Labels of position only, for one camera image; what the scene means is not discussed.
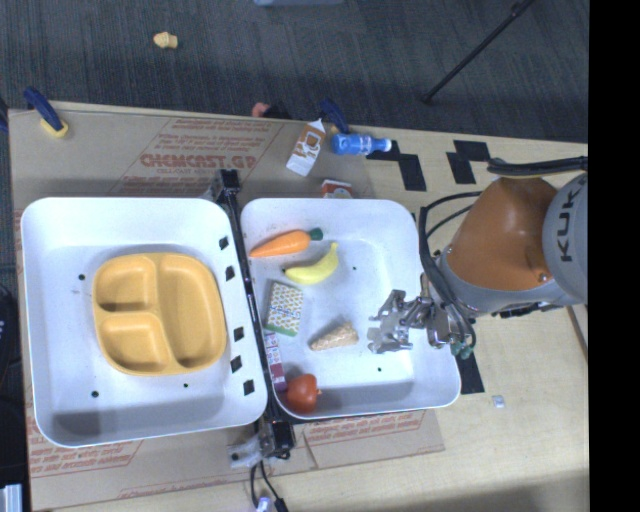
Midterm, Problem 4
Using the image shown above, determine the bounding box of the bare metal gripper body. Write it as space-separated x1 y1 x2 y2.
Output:
401 294 467 350

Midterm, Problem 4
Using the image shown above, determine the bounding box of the white plastic tray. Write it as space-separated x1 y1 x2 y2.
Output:
19 196 269 449
239 197 463 422

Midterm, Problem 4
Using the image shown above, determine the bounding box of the yellow pizza slice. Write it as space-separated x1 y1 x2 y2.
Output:
308 320 360 352

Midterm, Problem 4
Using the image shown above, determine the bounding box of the yellow banana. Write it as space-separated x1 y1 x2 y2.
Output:
283 241 341 287

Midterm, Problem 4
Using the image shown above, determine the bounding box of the red tomato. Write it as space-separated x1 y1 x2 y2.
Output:
285 373 323 415

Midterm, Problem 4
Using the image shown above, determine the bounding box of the pink and red carton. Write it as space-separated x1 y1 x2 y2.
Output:
263 329 289 393

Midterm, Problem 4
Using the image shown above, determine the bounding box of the orange carrot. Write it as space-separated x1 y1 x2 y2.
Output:
248 227 325 260

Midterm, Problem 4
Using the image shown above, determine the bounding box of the small orange carton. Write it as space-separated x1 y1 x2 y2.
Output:
320 178 354 200

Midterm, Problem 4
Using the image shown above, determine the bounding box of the thin black rod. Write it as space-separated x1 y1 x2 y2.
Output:
223 188 282 427

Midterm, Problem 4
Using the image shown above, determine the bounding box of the blue bottle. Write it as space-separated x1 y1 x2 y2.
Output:
330 131 394 157

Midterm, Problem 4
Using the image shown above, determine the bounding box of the white and orange carton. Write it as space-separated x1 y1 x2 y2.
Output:
285 118 328 178

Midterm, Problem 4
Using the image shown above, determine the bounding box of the yellow divided plate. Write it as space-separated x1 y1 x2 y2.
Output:
91 252 229 377

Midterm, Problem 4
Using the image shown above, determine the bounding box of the brown cardboard board red print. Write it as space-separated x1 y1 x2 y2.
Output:
7 102 447 512

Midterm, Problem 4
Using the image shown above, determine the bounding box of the black block with wires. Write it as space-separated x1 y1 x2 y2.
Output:
258 419 297 460
217 168 243 202

